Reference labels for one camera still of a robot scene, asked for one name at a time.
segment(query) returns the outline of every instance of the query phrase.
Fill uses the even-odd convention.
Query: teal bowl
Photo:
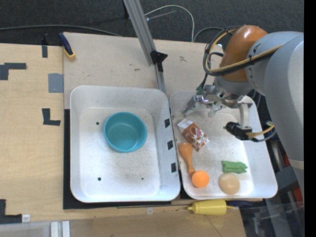
[[[110,115],[104,123],[103,133],[108,145],[120,153],[128,153],[141,148],[147,138],[144,122],[129,112]]]

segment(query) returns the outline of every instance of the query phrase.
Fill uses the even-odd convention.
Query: metal pole
[[[156,51],[156,47],[153,41],[153,37],[150,33],[147,20],[144,15],[144,11],[140,5],[139,0],[123,0],[127,12],[129,14],[130,20],[133,24],[134,30],[136,32],[137,38],[141,44],[144,51],[148,65],[153,65],[153,60],[151,58],[151,53]],[[158,89],[165,93],[164,78],[161,69],[158,69],[158,64],[154,64],[156,67],[156,78]]]

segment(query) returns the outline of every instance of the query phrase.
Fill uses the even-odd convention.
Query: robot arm
[[[212,69],[213,46],[232,31],[235,33],[224,51],[220,68]],[[226,29],[206,46],[203,67],[205,77],[215,76],[214,83],[200,85],[200,95],[188,103],[184,114],[200,104],[207,104],[212,115],[224,107],[240,108],[240,99],[253,89],[264,95],[304,196],[304,34],[268,34],[259,27],[247,25]],[[241,135],[251,132],[249,127],[240,124],[227,124],[226,129],[239,139],[248,138],[238,137],[237,132]]]

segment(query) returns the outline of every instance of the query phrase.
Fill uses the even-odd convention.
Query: green vegetable
[[[223,160],[222,161],[222,169],[223,172],[234,172],[237,174],[245,173],[247,172],[247,165],[244,164],[241,161],[228,161],[228,160]]]

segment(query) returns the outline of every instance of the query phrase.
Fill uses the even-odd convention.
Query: orange ball
[[[197,188],[204,188],[209,183],[209,176],[203,170],[198,170],[192,175],[192,183]]]

